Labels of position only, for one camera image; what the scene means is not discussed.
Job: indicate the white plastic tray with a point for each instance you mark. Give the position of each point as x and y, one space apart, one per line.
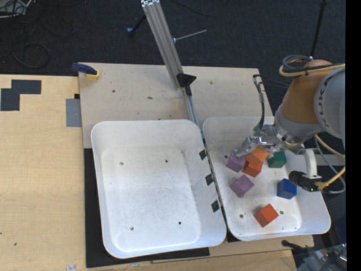
262 199
152 185

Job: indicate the black cylinder on white bracket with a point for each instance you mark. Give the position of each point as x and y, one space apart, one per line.
306 181

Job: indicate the thin black and white rod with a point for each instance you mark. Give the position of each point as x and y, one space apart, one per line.
212 168

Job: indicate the orange cube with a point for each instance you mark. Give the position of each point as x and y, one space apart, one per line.
251 169
257 154
266 215

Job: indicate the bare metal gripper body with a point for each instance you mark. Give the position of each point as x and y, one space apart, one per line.
277 138

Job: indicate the pale wood board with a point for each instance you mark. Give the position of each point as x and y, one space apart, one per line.
135 95

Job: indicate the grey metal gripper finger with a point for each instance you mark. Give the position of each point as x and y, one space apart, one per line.
272 151
244 149

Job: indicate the blue cube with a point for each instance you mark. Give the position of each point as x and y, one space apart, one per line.
286 188

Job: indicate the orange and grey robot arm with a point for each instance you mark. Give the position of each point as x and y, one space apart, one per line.
310 106

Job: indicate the green cube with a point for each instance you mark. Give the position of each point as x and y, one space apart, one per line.
277 159

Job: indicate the purple cube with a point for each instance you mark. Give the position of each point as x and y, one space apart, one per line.
241 185
235 162

